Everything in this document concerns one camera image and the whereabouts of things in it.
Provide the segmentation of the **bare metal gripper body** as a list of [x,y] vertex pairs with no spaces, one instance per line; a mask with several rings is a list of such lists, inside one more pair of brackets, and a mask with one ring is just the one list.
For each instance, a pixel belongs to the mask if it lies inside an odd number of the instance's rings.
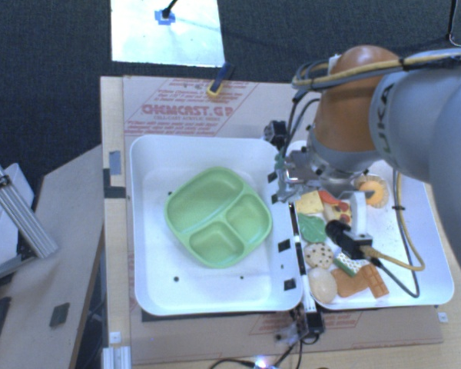
[[353,181],[365,171],[365,168],[341,171],[306,148],[291,151],[285,156],[279,154],[279,185],[296,186],[296,199],[315,190],[325,190],[340,198],[344,192],[355,190]]

